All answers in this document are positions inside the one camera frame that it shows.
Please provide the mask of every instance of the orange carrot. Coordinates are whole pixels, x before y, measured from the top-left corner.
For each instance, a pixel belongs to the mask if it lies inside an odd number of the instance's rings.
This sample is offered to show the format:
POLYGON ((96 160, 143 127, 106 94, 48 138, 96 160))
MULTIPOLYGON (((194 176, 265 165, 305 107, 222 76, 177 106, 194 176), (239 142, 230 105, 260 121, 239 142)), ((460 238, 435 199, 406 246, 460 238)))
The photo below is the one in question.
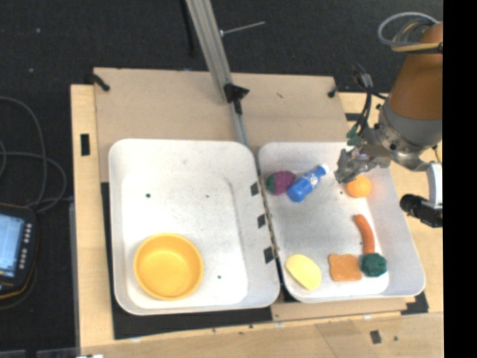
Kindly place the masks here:
POLYGON ((363 215, 355 215, 354 221, 363 237, 363 254, 374 253, 374 235, 371 230, 370 223, 367 222, 363 215))

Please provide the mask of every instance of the orange ball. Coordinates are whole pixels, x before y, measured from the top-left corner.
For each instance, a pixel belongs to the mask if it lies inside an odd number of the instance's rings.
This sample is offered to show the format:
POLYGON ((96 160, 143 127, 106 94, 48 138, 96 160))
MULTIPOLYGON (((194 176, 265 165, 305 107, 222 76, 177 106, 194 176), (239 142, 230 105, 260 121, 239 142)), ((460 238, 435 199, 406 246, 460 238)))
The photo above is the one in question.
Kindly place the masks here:
POLYGON ((348 193, 354 198, 364 198, 371 193, 371 180, 364 175, 358 175, 355 180, 350 181, 347 185, 348 193))

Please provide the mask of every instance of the wooden table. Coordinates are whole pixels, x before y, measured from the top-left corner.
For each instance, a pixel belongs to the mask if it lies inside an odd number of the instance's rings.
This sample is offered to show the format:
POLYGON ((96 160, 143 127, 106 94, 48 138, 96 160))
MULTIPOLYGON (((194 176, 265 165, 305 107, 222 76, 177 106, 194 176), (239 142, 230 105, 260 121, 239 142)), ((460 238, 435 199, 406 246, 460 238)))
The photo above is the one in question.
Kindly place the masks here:
MULTIPOLYGON (((401 315, 414 298, 313 305, 279 298, 272 305, 271 322, 114 339, 100 190, 101 182, 107 181, 109 145, 127 136, 234 140, 234 134, 229 108, 220 102, 208 73, 103 68, 95 73, 111 86, 109 92, 90 85, 71 87, 82 354, 155 357, 160 351, 161 357, 307 357, 319 352, 320 357, 350 357, 352 351, 353 357, 443 355, 442 229, 431 229, 413 218, 407 220, 426 273, 428 313, 401 315), (132 103, 137 113, 128 109, 132 103), (376 331, 380 343, 370 337, 376 331)), ((243 105, 253 150, 271 140, 344 140, 349 127, 344 113, 357 113, 364 103, 361 93, 328 97, 334 87, 330 77, 233 77, 236 84, 250 89, 243 105)), ((424 158, 435 159, 435 155, 430 151, 424 158)), ((425 174, 394 164, 391 174, 399 197, 428 195, 425 174)))

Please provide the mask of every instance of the blue can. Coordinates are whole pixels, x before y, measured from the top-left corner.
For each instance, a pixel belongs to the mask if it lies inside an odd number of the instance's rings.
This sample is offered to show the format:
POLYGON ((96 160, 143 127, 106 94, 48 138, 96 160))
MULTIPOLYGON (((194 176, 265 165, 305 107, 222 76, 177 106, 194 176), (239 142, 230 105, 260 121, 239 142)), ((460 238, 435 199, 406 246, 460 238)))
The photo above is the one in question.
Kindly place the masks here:
POLYGON ((320 183, 321 177, 326 175, 328 171, 329 168, 326 164, 320 164, 316 169, 308 171, 299 177, 286 192, 290 200, 296 203, 303 201, 316 188, 320 183))

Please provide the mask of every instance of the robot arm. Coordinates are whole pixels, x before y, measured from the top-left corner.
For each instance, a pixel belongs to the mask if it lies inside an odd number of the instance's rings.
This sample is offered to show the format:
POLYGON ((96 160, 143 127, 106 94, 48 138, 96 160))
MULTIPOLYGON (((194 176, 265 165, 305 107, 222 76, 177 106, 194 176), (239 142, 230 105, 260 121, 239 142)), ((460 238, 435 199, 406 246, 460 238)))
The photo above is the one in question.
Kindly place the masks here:
POLYGON ((341 151, 335 177, 339 183, 347 183, 377 166, 388 167, 391 161, 414 172, 426 172, 429 200, 405 196, 401 207, 426 224, 440 227, 442 166, 435 162, 426 163, 420 155, 442 140, 443 23, 420 13, 401 13, 385 20, 378 35, 392 50, 408 56, 373 128, 367 123, 373 82, 360 66, 356 67, 356 81, 366 91, 367 99, 359 120, 347 134, 350 138, 348 145, 354 147, 341 151), (393 40, 382 36, 386 25, 407 16, 416 16, 417 19, 407 22, 393 40), (423 34, 417 42, 408 41, 413 33, 422 29, 423 34), (417 200, 424 210, 413 210, 417 200))

